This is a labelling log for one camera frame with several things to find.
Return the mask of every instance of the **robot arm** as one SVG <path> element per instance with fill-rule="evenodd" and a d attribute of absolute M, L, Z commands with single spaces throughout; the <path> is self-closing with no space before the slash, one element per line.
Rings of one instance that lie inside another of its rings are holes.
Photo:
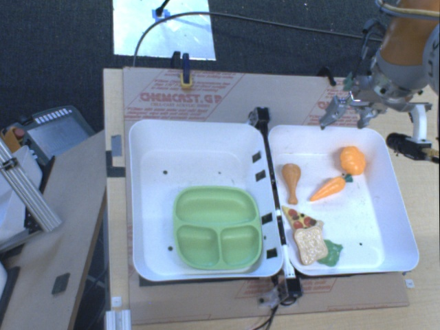
<path fill-rule="evenodd" d="M 425 112 L 432 105 L 410 101 L 428 84 L 439 94 L 440 0 L 397 0 L 396 6 L 388 0 L 376 0 L 376 4 L 393 18 L 373 57 L 371 74 L 358 76 L 355 70 L 346 79 L 347 97 L 332 100 L 320 119 L 321 128 L 342 117 L 347 107 L 359 114 L 359 128 L 368 126 L 370 119 L 386 113 L 388 108 L 408 112 L 415 124 L 412 137 L 393 133 L 388 145 L 414 160 L 438 162 L 438 153 L 437 158 L 432 151 L 428 153 L 430 143 L 426 141 Z M 382 25 L 367 22 L 364 47 L 377 27 Z"/>

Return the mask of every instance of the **white tray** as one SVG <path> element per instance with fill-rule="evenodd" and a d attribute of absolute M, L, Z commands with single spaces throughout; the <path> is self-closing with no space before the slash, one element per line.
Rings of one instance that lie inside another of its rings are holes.
<path fill-rule="evenodd" d="M 325 239 L 342 244 L 335 267 L 300 262 L 292 230 L 283 217 L 289 258 L 293 266 L 310 276 L 403 272 L 413 269 L 419 252 L 395 178 L 385 141 L 371 129 L 317 126 L 276 126 L 269 145 L 280 204 L 324 221 Z M 310 196 L 325 180 L 341 175 L 339 154 L 344 146 L 357 146 L 366 157 L 364 174 L 353 176 L 336 195 L 310 202 Z M 298 204 L 287 203 L 287 188 L 281 175 L 286 163 L 299 165 Z"/>
<path fill-rule="evenodd" d="M 267 277 L 283 264 L 283 253 L 264 141 L 247 124 L 143 120 L 129 134 L 133 262 L 152 281 Z M 256 180 L 256 175 L 265 177 Z M 232 186 L 253 196 L 261 216 L 263 249 L 245 269 L 195 269 L 177 254 L 173 203 L 191 186 Z"/>

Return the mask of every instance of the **toy food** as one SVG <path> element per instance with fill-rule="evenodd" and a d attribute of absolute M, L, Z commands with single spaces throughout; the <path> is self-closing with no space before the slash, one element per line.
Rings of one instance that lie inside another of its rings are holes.
<path fill-rule="evenodd" d="M 318 199 L 322 199 L 328 197 L 329 195 L 334 195 L 335 193 L 340 192 L 344 189 L 347 182 L 353 182 L 351 175 L 337 176 L 330 179 L 324 185 L 322 185 L 314 195 L 311 196 L 310 201 L 317 201 Z"/>
<path fill-rule="evenodd" d="M 294 240 L 300 252 L 301 263 L 304 265 L 325 258 L 329 253 L 322 237 L 322 230 L 318 226 L 296 230 Z"/>
<path fill-rule="evenodd" d="M 318 226 L 322 228 L 324 223 L 321 220 L 315 220 L 302 212 L 297 212 L 295 209 L 291 209 L 287 206 L 281 206 L 281 210 L 287 217 L 287 220 L 292 228 L 292 230 L 297 230 L 299 228 L 310 228 L 311 226 Z"/>
<path fill-rule="evenodd" d="M 324 240 L 327 249 L 329 250 L 328 255 L 325 258 L 318 259 L 318 263 L 325 264 L 329 267 L 334 267 L 339 261 L 339 255 L 342 251 L 342 245 L 338 245 L 337 243 L 333 243 L 332 241 L 325 239 Z"/>
<path fill-rule="evenodd" d="M 296 198 L 296 185 L 301 177 L 301 169 L 296 164 L 286 164 L 281 169 L 283 178 L 287 184 L 289 191 L 289 204 L 298 204 L 298 198 Z"/>
<path fill-rule="evenodd" d="M 365 170 L 365 155 L 356 146 L 342 149 L 340 160 L 342 168 L 350 175 L 360 175 Z"/>

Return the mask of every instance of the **green plate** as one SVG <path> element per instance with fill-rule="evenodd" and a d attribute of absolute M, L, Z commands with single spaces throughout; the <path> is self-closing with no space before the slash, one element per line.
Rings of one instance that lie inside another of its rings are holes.
<path fill-rule="evenodd" d="M 252 196 L 239 188 L 194 186 L 181 191 L 173 223 L 177 252 L 191 267 L 240 269 L 261 254 L 259 210 Z"/>

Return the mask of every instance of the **toy pumpkin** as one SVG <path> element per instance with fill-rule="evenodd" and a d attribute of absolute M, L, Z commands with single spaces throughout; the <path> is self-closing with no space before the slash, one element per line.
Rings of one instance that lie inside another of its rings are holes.
<path fill-rule="evenodd" d="M 360 175 L 365 170 L 365 155 L 356 146 L 342 149 L 340 160 L 342 168 L 350 175 Z"/>

